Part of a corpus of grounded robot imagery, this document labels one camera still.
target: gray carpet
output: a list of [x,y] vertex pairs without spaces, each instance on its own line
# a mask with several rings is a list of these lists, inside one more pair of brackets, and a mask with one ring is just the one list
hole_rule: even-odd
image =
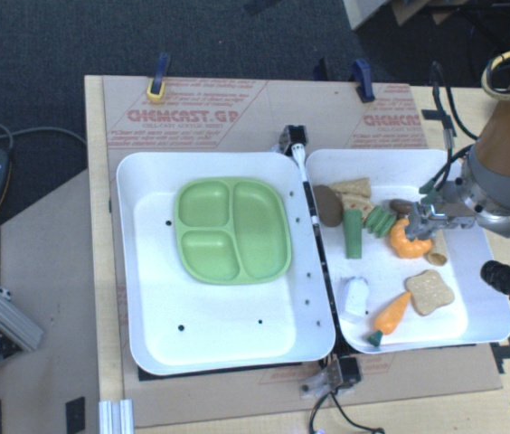
[[[493,5],[510,0],[474,0]],[[476,16],[510,47],[510,11]],[[312,80],[322,58],[348,80],[365,58],[373,80],[426,84],[439,61],[453,86],[476,86],[496,47],[463,17],[418,14],[399,27],[386,5],[353,32],[342,0],[0,0],[0,123],[84,136],[86,74]],[[56,133],[18,137],[0,224],[86,166],[84,147]]]

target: cardboard sheet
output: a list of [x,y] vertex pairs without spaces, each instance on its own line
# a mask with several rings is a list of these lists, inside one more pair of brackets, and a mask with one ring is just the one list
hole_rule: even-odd
[[99,380],[88,173],[16,215],[0,233],[0,284],[44,331],[36,351],[0,367],[2,430],[67,432],[72,421],[67,404],[75,401],[84,409],[84,432],[96,432]]
[[[306,410],[302,380],[317,363],[141,381],[128,345],[128,303],[116,170],[138,151],[267,151],[287,125],[305,125],[307,152],[322,148],[425,148],[419,112],[404,84],[374,84],[363,103],[352,82],[167,78],[162,103],[148,79],[103,77],[125,397],[137,427]],[[364,380],[344,404],[497,389],[488,344],[385,355],[359,354]]]

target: orange toy carrot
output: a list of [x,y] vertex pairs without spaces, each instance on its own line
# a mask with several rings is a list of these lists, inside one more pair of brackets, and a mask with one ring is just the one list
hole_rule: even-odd
[[395,330],[401,322],[401,318],[403,317],[408,304],[410,304],[410,299],[411,292],[406,291],[395,298],[393,302],[391,302],[391,304],[375,318],[375,322],[373,324],[377,331],[367,338],[370,344],[377,347],[380,345],[383,335],[390,335],[393,333],[393,330]]

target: green plate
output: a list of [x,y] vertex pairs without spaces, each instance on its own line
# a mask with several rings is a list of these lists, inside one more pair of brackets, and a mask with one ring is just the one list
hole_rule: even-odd
[[175,229],[184,267],[207,283],[263,283],[291,262],[283,202],[260,180],[205,178],[185,185],[176,197]]

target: blue clamp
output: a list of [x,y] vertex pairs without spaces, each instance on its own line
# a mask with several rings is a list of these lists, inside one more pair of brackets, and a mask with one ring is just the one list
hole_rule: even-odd
[[159,102],[165,93],[165,75],[170,61],[171,57],[168,53],[161,53],[158,57],[155,77],[148,82],[146,97],[154,103]]
[[363,103],[369,103],[375,100],[372,89],[372,68],[370,68],[366,60],[360,58],[354,61],[350,80],[360,82],[356,90]]

